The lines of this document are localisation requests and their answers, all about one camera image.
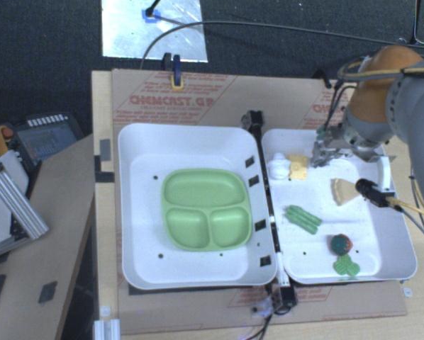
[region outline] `wire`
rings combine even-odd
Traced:
[[[424,234],[424,221],[423,221],[423,227],[413,218],[412,215],[410,215],[408,212],[406,212],[402,207],[397,206],[396,209],[400,212],[402,212],[406,217],[408,217],[413,224],[417,226],[417,228]]]
[[[418,44],[424,44],[424,42],[417,38],[417,27],[418,27],[418,17],[420,15],[420,1],[421,0],[415,0],[415,8],[414,8],[414,15],[413,15],[413,33],[412,38],[418,43]]]
[[[424,75],[424,67],[420,68],[404,68],[404,69],[383,69],[377,71],[366,71],[359,73],[349,73],[352,68],[359,67],[363,63],[363,59],[355,62],[347,63],[342,66],[337,73],[338,79],[343,81],[368,81],[370,79],[387,79],[399,78],[403,75]]]
[[[158,37],[156,37],[147,47],[143,58],[141,58],[140,63],[140,69],[143,69],[144,62],[147,58],[147,55],[151,51],[151,49],[154,47],[155,44],[158,43],[159,40],[163,39],[169,34],[172,34],[178,30],[185,29],[185,28],[191,28],[194,26],[205,26],[205,25],[229,25],[229,26],[253,26],[253,27],[259,27],[259,28],[274,28],[274,29],[284,29],[284,30],[292,30],[292,31],[298,31],[302,33],[312,33],[312,34],[319,34],[319,35],[328,35],[338,38],[346,38],[346,39],[353,39],[353,40],[361,40],[364,42],[371,42],[371,43],[381,43],[385,45],[393,45],[394,42],[389,42],[386,40],[379,40],[379,39],[372,39],[372,38],[363,38],[358,37],[355,35],[348,35],[348,34],[341,34],[341,33],[331,33],[327,31],[322,30],[314,30],[314,29],[307,29],[307,28],[297,28],[293,26],[288,25],[278,25],[278,24],[268,24],[268,23],[253,23],[253,22],[247,22],[247,21],[196,21],[194,23],[187,23],[182,24],[179,26],[176,26],[172,29],[169,29],[165,31],[163,34],[160,34]],[[412,48],[418,48],[418,49],[424,49],[424,47],[418,47],[416,45],[409,45],[406,44],[405,46],[412,47]]]
[[[264,326],[262,327],[262,329],[260,329],[256,334],[254,334],[254,335],[252,335],[251,337],[248,337],[248,338],[246,338],[245,340],[253,340],[253,339],[256,339],[257,338],[257,336],[259,336],[259,335],[261,335],[260,337],[259,337],[259,339],[258,340],[263,340],[263,338],[265,337],[265,335],[266,335],[266,331],[267,331],[267,327],[269,327],[269,323],[270,323],[270,320],[272,319],[272,315],[269,315],[267,318],[266,318],[266,322],[264,323]]]
[[[346,86],[346,87],[344,87],[344,88],[341,90],[340,94],[338,95],[338,98],[335,100],[335,97],[336,97],[337,92],[338,92],[338,90],[339,90],[339,89],[340,89],[340,87],[338,87],[338,89],[335,89],[335,93],[333,94],[332,101],[330,102],[330,109],[329,109],[329,111],[328,111],[327,120],[326,120],[326,121],[325,121],[325,123],[324,123],[324,128],[323,128],[323,130],[324,130],[324,131],[325,131],[325,130],[327,130],[327,127],[328,127],[328,125],[329,125],[329,123],[330,123],[330,120],[332,119],[333,114],[335,113],[335,111],[336,111],[336,109],[337,109],[338,105],[340,104],[340,99],[341,99],[342,94],[343,94],[343,93],[344,93],[347,89],[355,89],[355,87],[354,87],[354,86]]]
[[[424,215],[424,210],[423,209],[417,208],[416,206],[411,205],[409,203],[405,203],[405,202],[403,202],[403,201],[401,201],[399,199],[396,199],[395,197],[387,198],[387,201],[390,203],[390,205],[393,205],[393,206],[399,205],[401,207],[406,207],[406,208],[409,208],[411,210],[416,211],[418,214]]]
[[[411,188],[412,188],[413,199],[415,201],[415,205],[417,205],[417,208],[419,208],[420,207],[419,204],[418,204],[419,195],[417,194],[417,190],[416,190],[418,188],[416,186],[417,180],[415,179],[415,176],[413,175],[413,169],[412,169],[412,167],[411,167],[411,176],[410,176],[410,179],[411,179]],[[423,228],[420,228],[419,224],[416,223],[415,221],[414,221],[414,223],[415,223],[415,225],[417,225],[417,227],[424,234],[424,217],[420,213],[418,215],[420,216],[420,220],[422,221]]]
[[[284,316],[287,313],[289,313],[290,311],[291,311],[291,307],[283,306],[283,307],[280,307],[277,311],[275,311],[274,314],[276,314],[278,316]]]

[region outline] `black cable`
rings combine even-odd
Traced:
[[[283,306],[283,307],[280,307],[277,311],[275,311],[274,314],[276,314],[278,316],[284,316],[287,313],[289,313],[290,311],[291,311],[290,307]]]
[[[246,338],[245,340],[253,340],[256,339],[257,336],[261,335],[259,337],[258,340],[263,340],[263,338],[265,337],[266,331],[267,331],[267,327],[269,326],[270,320],[272,319],[272,315],[269,315],[266,318],[266,322],[264,323],[264,326],[262,327],[262,329],[260,329],[256,334],[252,335],[251,337]]]
[[[322,30],[314,30],[314,29],[307,29],[307,28],[296,28],[296,27],[287,26],[287,25],[268,24],[268,23],[253,23],[253,22],[247,22],[247,21],[196,21],[194,23],[187,23],[187,24],[182,24],[182,25],[176,26],[172,29],[165,31],[163,34],[160,34],[158,37],[156,37],[149,44],[149,47],[147,47],[147,49],[146,49],[146,51],[143,55],[143,58],[141,58],[140,69],[143,69],[144,61],[146,60],[147,55],[151,51],[152,47],[155,44],[157,44],[157,42],[159,40],[163,39],[167,35],[174,33],[178,30],[185,29],[185,28],[191,28],[193,26],[199,26],[199,25],[200,26],[205,26],[205,25],[254,26],[254,27],[260,27],[260,28],[284,29],[284,30],[298,31],[298,32],[302,32],[302,33],[329,35],[329,36],[338,37],[338,38],[361,40],[361,41],[364,41],[364,42],[380,43],[380,44],[385,44],[385,45],[395,44],[394,42],[389,42],[389,41],[386,41],[386,40],[379,40],[379,39],[372,39],[372,38],[362,38],[362,37],[357,37],[355,35],[348,35],[348,34],[341,34],[341,33],[331,33],[331,32],[322,31]],[[424,47],[418,47],[417,45],[405,44],[404,46],[417,48],[417,49],[424,49]]]
[[[330,123],[330,120],[332,119],[333,114],[335,113],[338,105],[340,104],[340,100],[341,100],[342,94],[346,91],[346,89],[355,89],[355,87],[354,86],[346,86],[346,87],[344,87],[341,90],[341,92],[338,95],[338,98],[336,100],[335,100],[335,97],[336,97],[336,93],[338,92],[338,90],[337,89],[335,90],[335,93],[333,94],[333,97],[332,97],[332,101],[330,102],[330,110],[328,111],[327,120],[324,123],[324,131],[327,130],[328,124]]]
[[[424,44],[420,39],[417,39],[418,18],[420,17],[420,7],[422,0],[415,0],[415,9],[413,14],[413,31],[410,44]]]

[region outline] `white toy sink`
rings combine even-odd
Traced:
[[[311,156],[315,136],[314,131],[271,130],[262,140],[265,159],[268,162],[277,152]],[[333,178],[377,181],[376,164],[356,157],[333,160],[327,167],[308,168],[305,181],[269,182],[282,251],[279,263],[251,134],[233,127],[136,123],[121,130],[118,155],[123,272],[137,288],[263,285],[275,277],[277,266],[305,284],[406,279],[415,273],[417,261],[402,214],[377,208],[363,198],[341,207],[333,201]],[[243,245],[197,251],[172,241],[164,226],[162,185],[182,169],[220,169],[242,179],[252,221],[251,235]],[[288,205],[301,206],[322,219],[318,232],[312,235],[290,223],[283,216]],[[333,268],[337,255],[330,250],[330,241],[342,233],[354,243],[349,255],[361,268],[354,278],[340,276]]]

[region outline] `yellow clip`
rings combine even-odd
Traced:
[[[184,77],[181,77],[181,84],[176,86],[176,84],[174,84],[174,75],[171,75],[171,88],[174,91],[180,91],[181,89],[184,89]]]

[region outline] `green plate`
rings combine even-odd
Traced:
[[[189,251],[234,249],[252,232],[247,189],[231,171],[172,172],[163,182],[162,211],[169,238]]]

